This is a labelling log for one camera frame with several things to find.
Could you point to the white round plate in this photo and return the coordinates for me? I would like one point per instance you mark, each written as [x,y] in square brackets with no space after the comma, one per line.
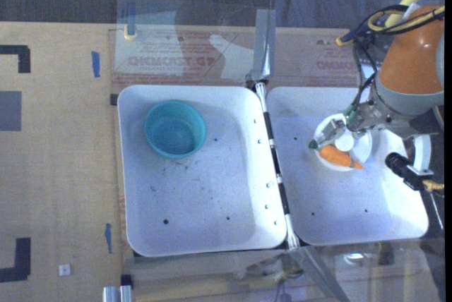
[362,150]

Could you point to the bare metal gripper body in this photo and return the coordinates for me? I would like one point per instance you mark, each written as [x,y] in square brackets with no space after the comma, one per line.
[369,115]

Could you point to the white plastic tray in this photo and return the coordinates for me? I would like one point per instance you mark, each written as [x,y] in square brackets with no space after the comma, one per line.
[346,209]
[212,194]

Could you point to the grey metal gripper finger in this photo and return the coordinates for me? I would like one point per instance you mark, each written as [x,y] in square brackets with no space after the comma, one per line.
[359,134]
[332,131]

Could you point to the black cylinder on white bracket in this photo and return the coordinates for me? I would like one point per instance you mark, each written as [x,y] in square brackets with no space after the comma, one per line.
[402,166]

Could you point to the teal bowl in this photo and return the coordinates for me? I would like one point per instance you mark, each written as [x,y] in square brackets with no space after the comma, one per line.
[174,131]

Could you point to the brown cardboard board red print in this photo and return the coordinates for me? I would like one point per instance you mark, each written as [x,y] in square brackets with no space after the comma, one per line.
[300,60]

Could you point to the orange carrot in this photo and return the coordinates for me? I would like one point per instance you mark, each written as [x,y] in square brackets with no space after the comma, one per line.
[335,156]

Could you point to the small white round lid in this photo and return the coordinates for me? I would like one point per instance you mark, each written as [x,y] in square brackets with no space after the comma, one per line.
[344,143]

